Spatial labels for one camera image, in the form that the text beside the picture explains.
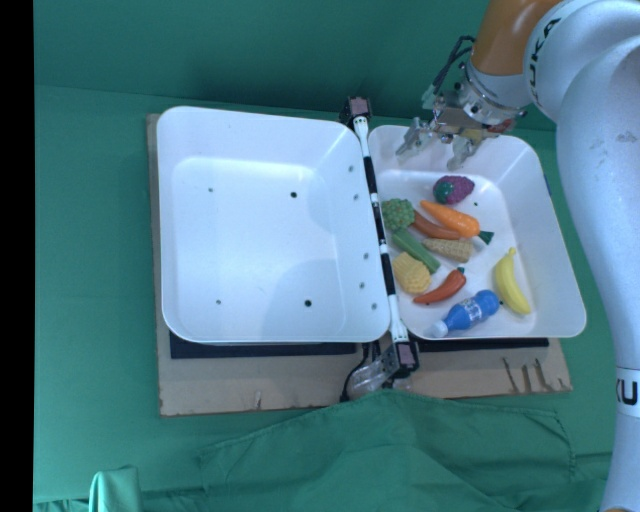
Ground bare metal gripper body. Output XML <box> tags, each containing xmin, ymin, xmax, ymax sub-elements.
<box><xmin>432</xmin><ymin>83</ymin><xmax>520</xmax><ymax>145</ymax></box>

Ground yellow banana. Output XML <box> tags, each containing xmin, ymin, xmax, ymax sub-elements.
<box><xmin>493</xmin><ymin>246</ymin><xmax>533</xmax><ymax>317</ymax></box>

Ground blue bottle with white cap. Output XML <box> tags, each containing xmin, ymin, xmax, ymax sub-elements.
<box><xmin>424</xmin><ymin>289</ymin><xmax>502</xmax><ymax>339</ymax></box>

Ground yellow corn cob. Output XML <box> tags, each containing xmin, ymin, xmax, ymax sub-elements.
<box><xmin>391</xmin><ymin>251</ymin><xmax>433</xmax><ymax>295</ymax></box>

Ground brown cardboard board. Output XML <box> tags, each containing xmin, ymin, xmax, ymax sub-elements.
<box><xmin>146</xmin><ymin>112</ymin><xmax>574</xmax><ymax>418</ymax></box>

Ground green broccoli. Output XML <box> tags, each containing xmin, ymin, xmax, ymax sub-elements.
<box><xmin>380</xmin><ymin>197</ymin><xmax>417</xmax><ymax>233</ymax></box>

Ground green cloth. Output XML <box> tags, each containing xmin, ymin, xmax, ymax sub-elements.
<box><xmin>197</xmin><ymin>388</ymin><xmax>619</xmax><ymax>512</ymax></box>

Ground purple grapes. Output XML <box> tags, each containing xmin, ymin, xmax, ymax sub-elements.
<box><xmin>432</xmin><ymin>174</ymin><xmax>476</xmax><ymax>206</ymax></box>

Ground black and white thin rod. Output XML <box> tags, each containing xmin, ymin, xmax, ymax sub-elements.
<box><xmin>351</xmin><ymin>115</ymin><xmax>412</xmax><ymax>346</ymax></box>

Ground white plastic tray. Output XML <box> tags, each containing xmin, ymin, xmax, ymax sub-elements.
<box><xmin>367</xmin><ymin>124</ymin><xmax>588</xmax><ymax>342</ymax></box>
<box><xmin>155</xmin><ymin>105</ymin><xmax>393</xmax><ymax>346</ymax></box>

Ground orange chili pepper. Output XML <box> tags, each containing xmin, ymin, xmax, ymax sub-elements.
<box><xmin>412</xmin><ymin>266</ymin><xmax>468</xmax><ymax>306</ymax></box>

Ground red sausage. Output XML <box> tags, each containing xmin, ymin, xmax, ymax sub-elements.
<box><xmin>409</xmin><ymin>210</ymin><xmax>462</xmax><ymax>242</ymax></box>

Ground orange carrot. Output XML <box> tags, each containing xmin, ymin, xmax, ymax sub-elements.
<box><xmin>419</xmin><ymin>199</ymin><xmax>496</xmax><ymax>246</ymax></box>

